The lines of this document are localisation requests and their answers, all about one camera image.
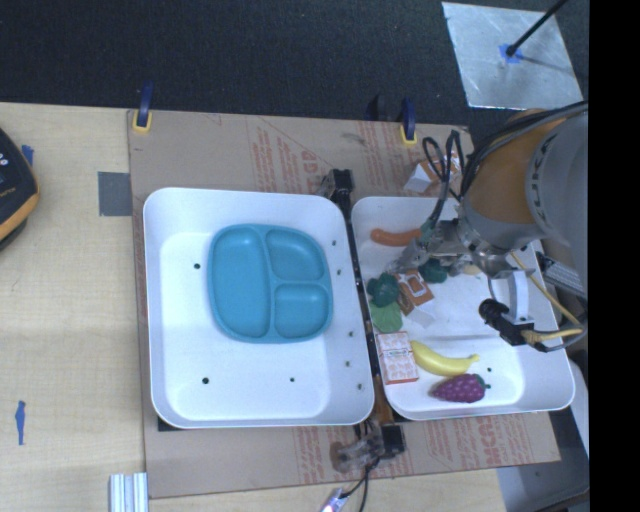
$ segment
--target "blue mark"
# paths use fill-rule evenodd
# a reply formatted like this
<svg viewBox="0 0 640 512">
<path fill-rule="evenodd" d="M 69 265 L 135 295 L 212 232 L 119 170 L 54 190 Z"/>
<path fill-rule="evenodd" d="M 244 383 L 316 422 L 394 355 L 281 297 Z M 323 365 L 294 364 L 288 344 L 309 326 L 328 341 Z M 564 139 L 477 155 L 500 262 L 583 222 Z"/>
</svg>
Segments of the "blue mark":
<svg viewBox="0 0 640 512">
<path fill-rule="evenodd" d="M 18 444 L 22 446 L 24 444 L 24 419 L 26 414 L 24 408 L 26 403 L 22 400 L 18 402 L 18 409 L 16 410 L 16 426 L 18 427 Z"/>
<path fill-rule="evenodd" d="M 510 44 L 500 45 L 498 47 L 500 48 L 500 55 L 502 55 L 502 58 L 507 62 L 507 64 L 520 64 L 520 61 L 524 59 L 524 55 L 522 55 L 522 52 L 518 48 L 516 50 L 516 53 L 514 53 L 511 57 L 508 57 L 507 48 L 509 48 L 509 46 L 511 45 Z"/>
<path fill-rule="evenodd" d="M 26 144 L 22 145 L 22 154 L 29 162 L 29 165 L 33 165 L 33 148 L 31 146 L 27 146 Z"/>
</svg>

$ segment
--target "orange sausage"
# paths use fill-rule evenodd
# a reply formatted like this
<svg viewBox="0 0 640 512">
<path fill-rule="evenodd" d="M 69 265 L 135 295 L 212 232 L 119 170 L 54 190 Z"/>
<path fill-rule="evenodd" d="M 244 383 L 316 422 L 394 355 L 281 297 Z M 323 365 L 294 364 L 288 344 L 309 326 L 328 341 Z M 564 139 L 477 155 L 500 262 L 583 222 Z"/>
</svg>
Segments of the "orange sausage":
<svg viewBox="0 0 640 512">
<path fill-rule="evenodd" d="M 420 228 L 405 231 L 403 233 L 391 233 L 384 229 L 375 228 L 371 231 L 371 240 L 381 245 L 389 245 L 392 247 L 404 247 L 414 238 L 420 238 L 422 231 Z"/>
</svg>

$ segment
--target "white tray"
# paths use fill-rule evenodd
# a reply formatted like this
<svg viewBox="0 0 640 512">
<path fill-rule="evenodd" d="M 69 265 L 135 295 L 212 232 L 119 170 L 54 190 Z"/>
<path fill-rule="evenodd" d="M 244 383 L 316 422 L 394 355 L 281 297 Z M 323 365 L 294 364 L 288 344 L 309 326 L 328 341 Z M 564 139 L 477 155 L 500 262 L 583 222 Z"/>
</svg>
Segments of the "white tray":
<svg viewBox="0 0 640 512">
<path fill-rule="evenodd" d="M 365 283 L 379 277 L 402 252 L 402 248 L 373 242 L 371 230 L 403 232 L 420 227 L 435 203 L 436 199 L 431 198 L 367 197 L 355 204 L 352 223 Z M 455 217 L 453 206 L 451 200 L 445 203 L 442 219 Z M 536 269 L 534 275 L 542 282 L 531 246 L 520 256 L 529 268 Z M 571 403 L 574 380 L 564 350 L 542 353 L 530 346 L 512 347 L 485 325 L 478 313 L 480 303 L 490 297 L 484 274 L 459 275 L 429 287 L 435 296 L 436 319 L 425 328 L 404 317 L 402 329 L 410 339 L 424 342 L 448 357 L 479 354 L 480 361 L 473 363 L 469 372 L 478 373 L 491 388 L 482 400 L 472 404 L 443 402 L 427 394 L 443 377 L 419 369 L 417 381 L 385 386 L 389 403 L 398 413 L 411 420 L 431 420 L 555 410 Z M 494 280 L 494 291 L 499 297 L 507 296 L 506 286 L 501 287 L 499 281 Z M 557 329 L 549 301 L 533 285 L 529 286 L 529 314 L 536 329 Z"/>
<path fill-rule="evenodd" d="M 342 213 L 319 196 L 165 188 L 143 209 L 151 396 L 178 428 L 350 425 L 374 401 Z M 298 229 L 325 252 L 333 316 L 319 336 L 248 343 L 218 327 L 207 291 L 214 235 L 243 223 Z"/>
</svg>

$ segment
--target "black rod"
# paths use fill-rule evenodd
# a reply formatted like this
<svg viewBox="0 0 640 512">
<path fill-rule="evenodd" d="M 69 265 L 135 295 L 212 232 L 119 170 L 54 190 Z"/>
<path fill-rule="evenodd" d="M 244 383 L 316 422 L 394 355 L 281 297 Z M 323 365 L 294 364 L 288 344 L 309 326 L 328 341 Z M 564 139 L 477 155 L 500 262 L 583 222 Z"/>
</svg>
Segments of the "black rod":
<svg viewBox="0 0 640 512">
<path fill-rule="evenodd" d="M 520 39 L 518 39 L 515 43 L 513 43 L 511 46 L 507 48 L 507 52 L 506 52 L 507 57 L 513 57 L 513 54 L 516 53 L 516 50 L 520 47 L 520 45 L 524 43 L 527 39 L 529 39 L 531 34 L 533 34 L 536 30 L 538 30 L 545 21 L 547 21 L 551 16 L 553 16 L 554 13 L 558 9 L 560 9 L 560 7 L 562 7 L 564 4 L 566 4 L 568 1 L 569 0 L 559 0 L 559 2 L 557 2 L 553 7 L 551 7 L 551 9 L 549 9 L 546 12 L 546 14 L 542 18 L 540 18 L 533 27 L 527 30 Z"/>
</svg>

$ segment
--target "black surface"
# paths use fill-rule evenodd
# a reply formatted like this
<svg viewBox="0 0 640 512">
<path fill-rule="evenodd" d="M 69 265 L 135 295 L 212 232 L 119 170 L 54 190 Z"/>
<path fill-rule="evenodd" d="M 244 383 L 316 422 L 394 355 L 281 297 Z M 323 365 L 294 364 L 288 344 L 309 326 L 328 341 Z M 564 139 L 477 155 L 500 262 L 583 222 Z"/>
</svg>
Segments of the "black surface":
<svg viewBox="0 0 640 512">
<path fill-rule="evenodd" d="M 543 14 L 555 1 L 458 3 Z M 585 99 L 589 10 L 554 15 Z M 362 119 L 381 93 L 394 117 L 407 96 L 417 122 L 474 141 L 512 114 L 467 106 L 433 0 L 18 0 L 3 2 L 0 43 L 3 102 L 134 108 L 152 80 L 156 109 Z"/>
</svg>

